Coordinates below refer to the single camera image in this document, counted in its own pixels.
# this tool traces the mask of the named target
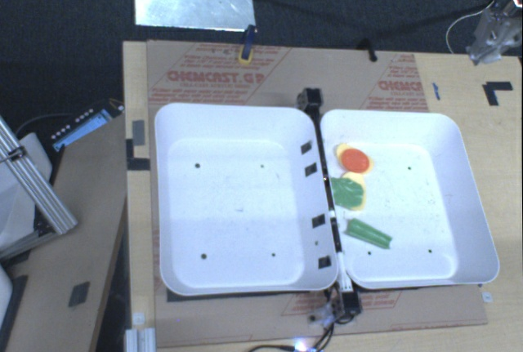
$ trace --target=red tomato slice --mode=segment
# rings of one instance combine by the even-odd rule
[[[348,171],[356,173],[363,173],[370,166],[370,160],[367,155],[358,149],[344,150],[340,161]]]

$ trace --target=cardboard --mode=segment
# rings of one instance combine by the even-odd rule
[[[322,89],[330,109],[427,112],[413,55],[392,52],[369,61],[363,51],[254,47],[253,62],[237,61],[239,46],[148,42],[148,98],[155,327],[160,348],[233,341],[318,336],[310,313],[325,304],[322,292],[187,298],[168,293],[159,276],[158,199],[154,116],[176,101],[294,106],[305,87]],[[385,332],[487,323],[477,286],[365,292],[363,313],[337,334]]]

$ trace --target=empty white tray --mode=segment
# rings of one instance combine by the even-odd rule
[[[334,282],[315,129],[303,112],[171,104],[155,130],[160,270],[169,289],[309,291]]]
[[[330,176],[347,143],[373,161],[363,211],[336,206],[351,279],[366,288],[487,283],[499,262],[458,126],[442,114],[333,110],[321,121]],[[359,218],[393,237],[381,249],[343,233]]]

